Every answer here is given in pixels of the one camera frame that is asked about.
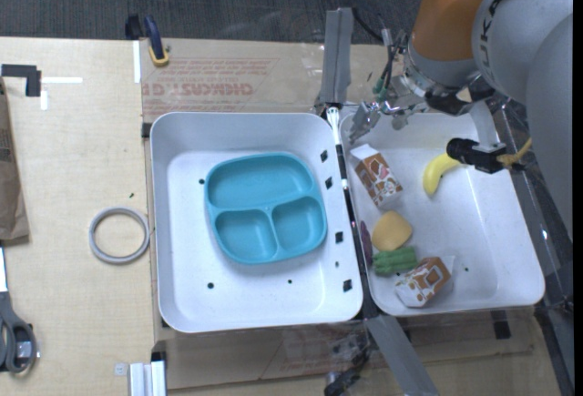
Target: green toy vegetable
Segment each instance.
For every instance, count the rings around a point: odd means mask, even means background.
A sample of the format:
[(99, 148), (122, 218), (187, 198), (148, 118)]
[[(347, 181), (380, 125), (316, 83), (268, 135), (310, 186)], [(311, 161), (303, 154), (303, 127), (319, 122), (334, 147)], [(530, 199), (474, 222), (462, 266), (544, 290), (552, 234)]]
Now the green toy vegetable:
[(404, 269), (417, 266), (417, 256), (411, 246), (396, 250), (384, 250), (373, 255), (374, 272), (379, 275), (389, 275)]

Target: scissors handle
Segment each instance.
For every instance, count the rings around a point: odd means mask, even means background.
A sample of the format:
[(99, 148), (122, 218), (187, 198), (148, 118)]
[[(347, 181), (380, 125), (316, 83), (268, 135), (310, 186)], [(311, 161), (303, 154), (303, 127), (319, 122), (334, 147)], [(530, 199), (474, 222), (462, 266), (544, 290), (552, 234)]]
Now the scissors handle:
[[(2, 335), (6, 330), (6, 341)], [(30, 342), (30, 356), (18, 356), (18, 342)], [(36, 358), (36, 338), (30, 325), (15, 314), (8, 292), (0, 292), (0, 365), (8, 371), (20, 373), (26, 370)]]

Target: yellow cable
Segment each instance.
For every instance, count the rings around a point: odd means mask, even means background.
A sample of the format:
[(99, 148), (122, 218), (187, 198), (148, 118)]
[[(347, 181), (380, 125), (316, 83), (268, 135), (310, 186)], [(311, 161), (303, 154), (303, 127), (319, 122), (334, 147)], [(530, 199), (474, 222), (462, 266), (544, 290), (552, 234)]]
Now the yellow cable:
[(525, 145), (523, 145), (522, 148), (520, 148), (520, 150), (518, 150), (514, 155), (498, 155), (498, 157), (496, 157), (496, 159), (500, 163), (502, 163), (502, 165), (505, 168), (511, 167), (512, 165), (514, 165), (515, 163), (520, 161), (520, 158), (522, 158), (527, 153), (527, 151), (531, 145), (532, 145), (532, 138), (529, 137), (527, 142), (525, 142)]

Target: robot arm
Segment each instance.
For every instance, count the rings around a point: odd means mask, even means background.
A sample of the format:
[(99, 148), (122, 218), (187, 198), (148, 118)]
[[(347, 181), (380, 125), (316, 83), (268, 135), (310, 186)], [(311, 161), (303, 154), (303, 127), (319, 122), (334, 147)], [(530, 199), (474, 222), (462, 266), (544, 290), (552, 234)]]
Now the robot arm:
[[(506, 150), (491, 137), (484, 99), (498, 92), (524, 105), (537, 162), (572, 238), (573, 0), (422, 0), (399, 47), (404, 72), (377, 90), (378, 111), (394, 117), (394, 128), (430, 108), (471, 113), (480, 142), (452, 139), (447, 153), (493, 173)], [(459, 98), (463, 90), (470, 101)]]

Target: scissors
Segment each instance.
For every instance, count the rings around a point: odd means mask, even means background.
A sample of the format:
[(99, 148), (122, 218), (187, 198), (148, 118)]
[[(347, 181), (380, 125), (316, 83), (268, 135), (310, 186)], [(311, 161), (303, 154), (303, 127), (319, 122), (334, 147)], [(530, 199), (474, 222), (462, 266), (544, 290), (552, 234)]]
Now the scissors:
[(28, 323), (12, 310), (4, 249), (0, 241), (0, 369), (2, 364), (12, 373), (29, 368), (36, 358), (36, 338)]

